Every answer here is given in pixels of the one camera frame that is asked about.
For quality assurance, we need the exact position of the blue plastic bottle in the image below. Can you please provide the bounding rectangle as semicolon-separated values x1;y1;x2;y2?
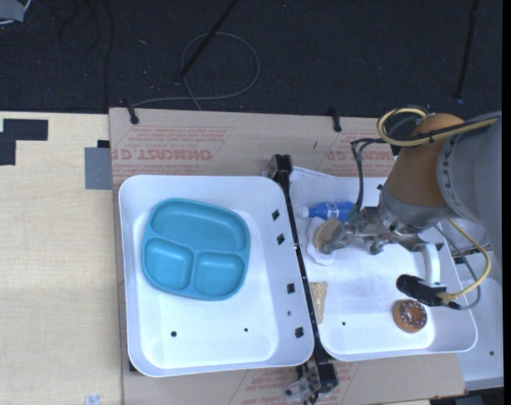
297;200;358;223

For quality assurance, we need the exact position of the white flat wavy-edged item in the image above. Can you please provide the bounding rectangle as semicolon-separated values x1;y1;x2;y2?
304;219;339;267

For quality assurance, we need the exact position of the blue divided plate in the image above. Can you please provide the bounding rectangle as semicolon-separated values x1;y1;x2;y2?
141;197;252;302

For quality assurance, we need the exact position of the brown cardboard board red print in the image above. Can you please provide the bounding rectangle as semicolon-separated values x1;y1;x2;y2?
107;106;468;405

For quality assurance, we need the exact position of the black block with thin wires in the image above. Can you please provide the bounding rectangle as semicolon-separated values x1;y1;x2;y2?
313;359;339;396
269;154;293;181

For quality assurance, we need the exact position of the tan round biscuit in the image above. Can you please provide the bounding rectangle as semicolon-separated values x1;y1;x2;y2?
314;218;342;251

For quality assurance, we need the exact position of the white paper slip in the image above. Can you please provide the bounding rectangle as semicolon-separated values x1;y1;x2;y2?
291;165;339;181

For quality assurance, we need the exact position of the brown frosted doughnut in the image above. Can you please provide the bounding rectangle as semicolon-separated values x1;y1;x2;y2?
391;299;429;334

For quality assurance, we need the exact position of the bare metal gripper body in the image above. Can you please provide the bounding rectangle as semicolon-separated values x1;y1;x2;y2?
350;205;421;257

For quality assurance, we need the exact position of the white plastic tray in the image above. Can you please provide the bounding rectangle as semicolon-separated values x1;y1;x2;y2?
288;171;480;363
118;174;315;379

